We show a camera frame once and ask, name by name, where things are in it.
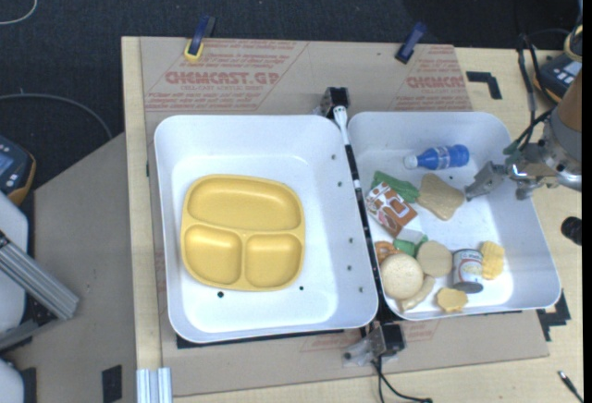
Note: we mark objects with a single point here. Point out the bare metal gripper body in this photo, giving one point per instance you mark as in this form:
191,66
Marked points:
541,167

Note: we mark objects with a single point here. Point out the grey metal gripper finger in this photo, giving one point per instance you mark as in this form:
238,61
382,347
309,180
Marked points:
526,191
484,179

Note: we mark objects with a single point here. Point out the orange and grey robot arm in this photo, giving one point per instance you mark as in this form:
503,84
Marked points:
570,114

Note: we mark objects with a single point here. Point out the white plastic tray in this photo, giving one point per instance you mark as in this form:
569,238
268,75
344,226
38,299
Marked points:
499,225
324,207

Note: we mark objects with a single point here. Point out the beige bread slice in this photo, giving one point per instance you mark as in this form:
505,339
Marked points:
441,198

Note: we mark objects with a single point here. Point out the blue bottle with white cap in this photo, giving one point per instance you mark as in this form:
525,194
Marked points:
441,157

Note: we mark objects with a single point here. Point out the green toy vegetable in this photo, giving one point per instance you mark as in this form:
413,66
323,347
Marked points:
398,185

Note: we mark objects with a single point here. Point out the small can with yellow label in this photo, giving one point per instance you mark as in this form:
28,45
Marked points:
468,271

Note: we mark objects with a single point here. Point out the beige round biscuit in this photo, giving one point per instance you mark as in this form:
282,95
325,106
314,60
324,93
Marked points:
435,258

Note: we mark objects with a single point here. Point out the white and green packet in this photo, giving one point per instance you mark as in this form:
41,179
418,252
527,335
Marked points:
411,240

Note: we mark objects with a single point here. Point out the orange and white carton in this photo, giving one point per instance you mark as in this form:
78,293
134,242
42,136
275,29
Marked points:
390,209

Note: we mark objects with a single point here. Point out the yellow wavy chip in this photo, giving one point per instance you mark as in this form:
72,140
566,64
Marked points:
452,299

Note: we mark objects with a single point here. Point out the brown pretzel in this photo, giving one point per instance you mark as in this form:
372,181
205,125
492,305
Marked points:
382,251

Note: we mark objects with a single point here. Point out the beige round bun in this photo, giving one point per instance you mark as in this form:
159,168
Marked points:
401,275

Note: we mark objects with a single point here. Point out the thin black and white rod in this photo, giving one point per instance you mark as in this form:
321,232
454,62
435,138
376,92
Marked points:
357,179

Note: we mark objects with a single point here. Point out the pale beige curved toy food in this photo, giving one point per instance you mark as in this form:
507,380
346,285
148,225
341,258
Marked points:
423,292

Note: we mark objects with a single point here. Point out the brown cardboard board, red print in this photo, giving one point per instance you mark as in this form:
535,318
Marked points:
361,68

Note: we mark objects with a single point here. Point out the yellow divided plate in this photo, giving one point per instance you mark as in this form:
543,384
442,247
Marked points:
242,230

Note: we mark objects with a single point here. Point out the black cylinder on white bracket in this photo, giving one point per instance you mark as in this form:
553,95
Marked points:
573,230

